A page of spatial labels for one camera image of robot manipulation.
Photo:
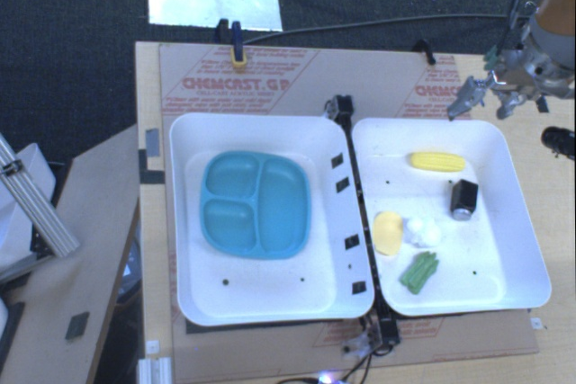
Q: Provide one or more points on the yellow oval toy food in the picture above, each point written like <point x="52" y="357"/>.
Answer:
<point x="388" y="234"/>

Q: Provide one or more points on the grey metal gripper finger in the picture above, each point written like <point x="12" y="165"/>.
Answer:
<point x="510" y="103"/>
<point x="465" y="96"/>

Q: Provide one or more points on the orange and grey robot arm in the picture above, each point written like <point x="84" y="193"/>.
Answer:
<point x="558" y="4"/>

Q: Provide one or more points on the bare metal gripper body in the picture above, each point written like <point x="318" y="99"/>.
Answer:
<point x="531" y="74"/>

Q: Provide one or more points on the yellow corn cob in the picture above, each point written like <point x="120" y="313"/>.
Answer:
<point x="436" y="162"/>

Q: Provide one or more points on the white lumpy toy food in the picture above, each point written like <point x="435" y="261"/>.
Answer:
<point x="423" y="231"/>

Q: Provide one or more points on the white plastic tray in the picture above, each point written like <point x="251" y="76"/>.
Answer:
<point x="486" y="256"/>
<point x="270" y="288"/>

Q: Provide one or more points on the thin black rod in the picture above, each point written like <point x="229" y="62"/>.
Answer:
<point x="365" y="220"/>

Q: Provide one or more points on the brown cardboard board red print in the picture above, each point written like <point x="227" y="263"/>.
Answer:
<point x="270" y="85"/>

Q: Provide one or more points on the black can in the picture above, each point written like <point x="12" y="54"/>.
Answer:
<point x="463" y="195"/>

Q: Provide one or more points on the blue divided plate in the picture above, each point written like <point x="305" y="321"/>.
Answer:
<point x="279" y="211"/>

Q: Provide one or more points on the green asparagus bundle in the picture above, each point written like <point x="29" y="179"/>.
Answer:
<point x="419" y="273"/>

